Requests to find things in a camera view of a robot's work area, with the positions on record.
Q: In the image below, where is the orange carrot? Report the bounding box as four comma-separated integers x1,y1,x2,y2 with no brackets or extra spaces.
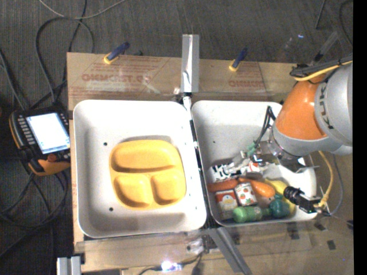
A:
237,176,276,199

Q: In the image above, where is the yellow divided plate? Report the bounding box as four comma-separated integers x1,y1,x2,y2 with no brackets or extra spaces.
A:
108,139,188,211

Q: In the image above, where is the white plastic tray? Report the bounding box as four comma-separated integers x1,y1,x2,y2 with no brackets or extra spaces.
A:
72,99,208,239
190,100,319,227

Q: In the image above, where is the brown cardboard board red print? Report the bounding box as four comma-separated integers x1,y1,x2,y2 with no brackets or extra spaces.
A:
66,52,354,272

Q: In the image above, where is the green bottle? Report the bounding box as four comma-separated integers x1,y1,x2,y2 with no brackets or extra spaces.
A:
232,205,272,224

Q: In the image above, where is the white can with red print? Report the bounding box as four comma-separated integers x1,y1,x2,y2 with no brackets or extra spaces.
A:
234,182,258,207

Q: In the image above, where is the yellow banana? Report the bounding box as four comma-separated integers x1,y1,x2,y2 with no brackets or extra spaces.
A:
264,178,296,215

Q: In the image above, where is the teal green broccoli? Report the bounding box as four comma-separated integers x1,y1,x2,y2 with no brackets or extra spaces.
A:
268,194,291,219

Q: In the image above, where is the orange sausage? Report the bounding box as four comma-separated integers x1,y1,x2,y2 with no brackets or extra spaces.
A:
206,179,240,194

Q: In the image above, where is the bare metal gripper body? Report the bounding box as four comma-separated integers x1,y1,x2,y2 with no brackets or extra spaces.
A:
251,139,291,167

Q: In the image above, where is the white and red packet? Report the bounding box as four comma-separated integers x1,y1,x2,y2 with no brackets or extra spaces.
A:
248,160,271,174

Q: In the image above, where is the black and white carton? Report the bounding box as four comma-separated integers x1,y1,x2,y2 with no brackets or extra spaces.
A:
212,162,239,183

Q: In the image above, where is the black cylinder on white bracket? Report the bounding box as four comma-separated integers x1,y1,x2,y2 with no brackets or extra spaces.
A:
283,157,323,215

